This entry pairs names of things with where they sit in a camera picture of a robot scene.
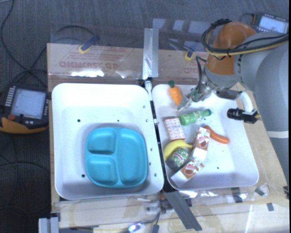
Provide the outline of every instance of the white tray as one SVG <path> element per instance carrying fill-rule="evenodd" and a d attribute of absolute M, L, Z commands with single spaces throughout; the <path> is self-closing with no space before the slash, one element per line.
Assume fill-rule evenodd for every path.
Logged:
<path fill-rule="evenodd" d="M 52 92 L 55 188 L 67 200 L 121 195 L 149 195 L 162 189 L 164 178 L 147 92 L 137 85 L 59 84 Z M 134 188 L 106 188 L 85 171 L 85 140 L 97 127 L 127 127 L 145 139 L 148 173 Z"/>
<path fill-rule="evenodd" d="M 188 94 L 194 86 L 179 85 L 179 87 L 184 95 Z M 228 109 L 237 108 L 236 101 L 221 99 L 212 94 L 204 101 L 193 103 L 185 111 L 179 112 L 168 94 L 168 88 L 168 85 L 160 84 L 152 90 L 162 148 L 169 142 L 162 118 L 179 117 L 183 113 L 199 109 L 211 109 L 212 114 L 199 123 L 183 126 L 187 143 L 193 143 L 195 131 L 203 125 L 209 125 L 215 132 L 230 139 L 228 144 L 218 143 L 210 139 L 208 153 L 204 161 L 205 167 L 181 187 L 170 179 L 174 172 L 166 165 L 169 183 L 177 190 L 241 187 L 256 184 L 259 179 L 259 171 L 243 122 L 230 119 L 226 115 Z"/>

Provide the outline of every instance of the carrot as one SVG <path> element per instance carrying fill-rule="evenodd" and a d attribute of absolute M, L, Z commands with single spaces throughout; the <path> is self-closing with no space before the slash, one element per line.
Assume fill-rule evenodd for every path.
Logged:
<path fill-rule="evenodd" d="M 217 142 L 221 142 L 223 144 L 227 144 L 229 143 L 229 139 L 225 136 L 219 135 L 217 134 L 215 131 L 213 131 L 213 129 L 211 127 L 209 127 L 208 125 L 204 126 L 203 128 L 210 130 L 210 138 L 212 138 L 213 140 L 217 141 Z"/>
<path fill-rule="evenodd" d="M 168 84 L 170 86 L 169 95 L 171 99 L 176 103 L 176 105 L 179 105 L 182 100 L 182 95 L 181 95 L 179 87 L 175 86 L 175 82 L 173 80 L 170 80 Z"/>

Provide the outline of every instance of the gray floor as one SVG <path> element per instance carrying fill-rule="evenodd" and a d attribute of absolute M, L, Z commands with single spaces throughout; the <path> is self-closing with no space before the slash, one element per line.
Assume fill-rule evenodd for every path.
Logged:
<path fill-rule="evenodd" d="M 212 23 L 221 18 L 240 20 L 246 13 L 259 11 L 289 19 L 289 0 L 0 2 L 0 92 L 25 69 L 47 69 L 45 47 L 53 40 L 54 25 L 142 30 L 151 28 L 153 19 Z M 81 30 L 74 28 L 73 33 Z M 20 83 L 38 87 L 47 83 L 44 72 L 37 71 L 36 75 L 42 82 L 32 75 L 26 75 Z M 34 135 L 0 132 L 0 233 L 38 232 L 37 219 L 49 216 L 48 171 L 48 130 Z"/>

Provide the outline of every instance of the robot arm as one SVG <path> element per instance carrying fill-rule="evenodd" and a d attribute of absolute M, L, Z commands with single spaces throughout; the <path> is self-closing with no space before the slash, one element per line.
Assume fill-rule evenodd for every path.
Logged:
<path fill-rule="evenodd" d="M 289 188 L 289 36 L 256 33 L 240 22 L 222 24 L 212 45 L 216 52 L 206 47 L 210 55 L 191 99 L 198 102 L 212 92 L 236 99 L 239 92 L 230 88 L 238 82 L 252 91 Z"/>

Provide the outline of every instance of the black connector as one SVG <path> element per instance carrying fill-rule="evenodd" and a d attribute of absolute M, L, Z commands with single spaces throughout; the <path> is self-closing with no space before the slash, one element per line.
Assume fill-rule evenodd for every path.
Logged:
<path fill-rule="evenodd" d="M 257 120 L 260 119 L 260 115 L 256 109 L 252 112 L 246 112 L 241 109 L 229 109 L 227 111 L 227 117 L 235 120 L 243 120 L 246 123 L 255 123 Z"/>

